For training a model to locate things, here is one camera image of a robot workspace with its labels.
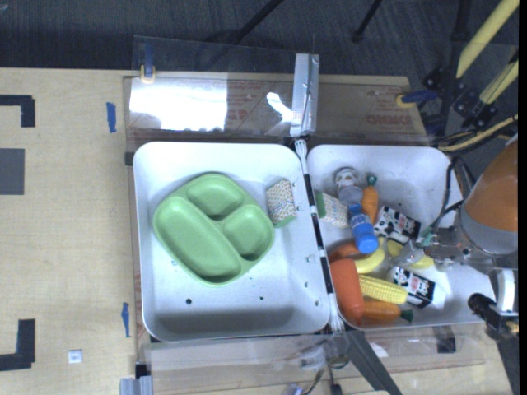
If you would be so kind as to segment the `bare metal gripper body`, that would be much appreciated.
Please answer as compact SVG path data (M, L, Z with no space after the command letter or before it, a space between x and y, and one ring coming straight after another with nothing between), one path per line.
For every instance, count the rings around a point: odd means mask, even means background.
M451 263L473 268L491 266L490 255L473 243L456 225L439 228L431 237L429 245L424 248L424 252L444 267Z

